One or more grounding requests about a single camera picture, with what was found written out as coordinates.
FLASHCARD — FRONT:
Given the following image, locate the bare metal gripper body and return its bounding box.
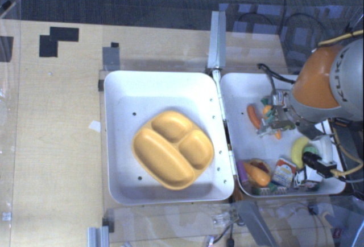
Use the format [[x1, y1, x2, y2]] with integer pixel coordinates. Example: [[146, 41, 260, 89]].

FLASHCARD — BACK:
[[267, 89, 299, 131]]

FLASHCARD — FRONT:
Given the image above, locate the red sausage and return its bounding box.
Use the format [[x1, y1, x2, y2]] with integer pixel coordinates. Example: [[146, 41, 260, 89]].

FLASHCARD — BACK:
[[246, 104, 262, 130]]

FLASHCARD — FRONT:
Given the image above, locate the white plastic tray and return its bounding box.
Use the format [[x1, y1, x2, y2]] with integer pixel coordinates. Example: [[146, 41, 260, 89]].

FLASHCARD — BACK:
[[104, 70, 235, 207], [220, 72, 348, 199]]

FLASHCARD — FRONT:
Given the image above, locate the yellow banana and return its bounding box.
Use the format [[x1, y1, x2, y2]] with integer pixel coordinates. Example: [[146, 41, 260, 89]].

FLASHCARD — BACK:
[[290, 137, 310, 170]]

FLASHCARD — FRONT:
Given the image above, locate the thin black and white rod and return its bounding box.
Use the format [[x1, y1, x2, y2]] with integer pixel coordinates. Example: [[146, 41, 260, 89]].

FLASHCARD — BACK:
[[212, 68, 237, 176]]

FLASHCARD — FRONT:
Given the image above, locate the green doughnut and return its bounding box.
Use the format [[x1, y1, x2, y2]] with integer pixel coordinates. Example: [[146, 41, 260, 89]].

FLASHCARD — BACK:
[[301, 145, 320, 159]]

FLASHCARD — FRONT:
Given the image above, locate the orange and white carton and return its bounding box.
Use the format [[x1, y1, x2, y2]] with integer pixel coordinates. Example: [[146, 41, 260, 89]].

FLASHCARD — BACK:
[[271, 157, 297, 188]]

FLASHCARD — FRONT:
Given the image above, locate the green and white packet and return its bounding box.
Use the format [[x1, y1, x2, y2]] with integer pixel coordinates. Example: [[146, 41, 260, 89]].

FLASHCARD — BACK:
[[251, 184, 288, 196]]

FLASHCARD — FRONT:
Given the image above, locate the white and black carton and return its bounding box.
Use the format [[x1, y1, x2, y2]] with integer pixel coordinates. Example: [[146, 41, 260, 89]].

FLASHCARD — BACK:
[[293, 166, 324, 191]]

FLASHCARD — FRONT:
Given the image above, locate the orange divided plate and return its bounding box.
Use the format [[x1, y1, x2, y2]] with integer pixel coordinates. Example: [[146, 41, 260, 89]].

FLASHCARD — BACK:
[[131, 110, 215, 191]]

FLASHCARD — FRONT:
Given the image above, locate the black cylinder on white bracket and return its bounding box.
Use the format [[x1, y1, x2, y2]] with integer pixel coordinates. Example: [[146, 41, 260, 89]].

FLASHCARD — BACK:
[[301, 134, 338, 178]]

